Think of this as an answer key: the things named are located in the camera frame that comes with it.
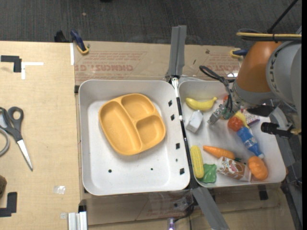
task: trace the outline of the yellow plate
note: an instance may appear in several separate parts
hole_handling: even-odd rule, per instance
[[[101,128],[115,151],[133,155],[165,137],[165,125],[151,100],[139,93],[112,99],[99,109]]]

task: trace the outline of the toy carrot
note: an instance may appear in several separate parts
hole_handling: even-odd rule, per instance
[[[223,148],[217,148],[217,147],[211,147],[211,146],[202,146],[205,151],[212,154],[213,156],[220,158],[220,157],[227,157],[229,159],[235,159],[235,155],[233,152],[223,149]]]

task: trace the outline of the white plastic tray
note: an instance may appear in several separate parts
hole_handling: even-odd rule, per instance
[[[113,150],[98,120],[99,108],[105,102],[128,93],[146,95],[154,103],[166,127],[162,142],[131,156]],[[186,149],[174,88],[169,83],[88,80],[79,88],[79,102],[83,185],[89,193],[106,196],[176,191],[187,187],[190,173]]]
[[[223,102],[223,98],[227,95],[225,87],[218,81],[193,81],[188,80],[182,82],[179,86],[179,96],[181,100],[183,118],[185,125],[188,123],[194,110],[189,108],[185,103],[185,98],[190,97],[199,101],[209,100],[216,96],[218,100],[215,102],[213,108],[207,112],[203,112],[203,120],[200,129],[193,133],[186,129],[187,139],[189,146],[197,145],[201,149],[203,162],[207,164],[213,164],[217,161],[217,158],[210,155],[202,149],[203,145],[221,147],[231,150],[236,157],[241,158],[242,162],[246,162],[250,156],[254,154],[248,151],[241,139],[236,133],[227,127],[228,120],[218,120],[214,125],[209,125],[207,120],[211,116],[212,112],[218,108],[219,104]],[[276,137],[263,133],[260,129],[262,122],[270,122],[269,118],[261,117],[260,121],[251,126],[251,132],[259,144],[259,149],[265,155],[264,162],[268,168],[269,175],[263,180],[259,181],[252,178],[251,182],[238,181],[236,179],[217,174],[215,183],[198,183],[204,187],[224,187],[224,186],[236,186],[246,184],[268,184],[279,183],[286,176],[285,165],[281,156]]]

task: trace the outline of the toy banana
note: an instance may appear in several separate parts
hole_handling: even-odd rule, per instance
[[[205,102],[199,102],[192,98],[186,98],[186,103],[190,108],[194,110],[207,111],[213,107],[213,104],[216,100],[217,97],[213,97],[211,100]]]

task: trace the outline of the scissors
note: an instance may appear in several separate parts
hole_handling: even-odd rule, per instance
[[[20,114],[19,118],[14,118],[13,115],[15,112],[19,112]],[[6,132],[8,132],[14,137],[30,170],[33,171],[32,163],[30,161],[30,157],[29,157],[27,148],[25,147],[24,139],[20,133],[21,122],[24,118],[23,110],[17,106],[11,107],[8,111],[4,109],[3,107],[0,107],[0,114],[1,113],[6,123],[6,127],[0,124],[0,128],[4,129]]]

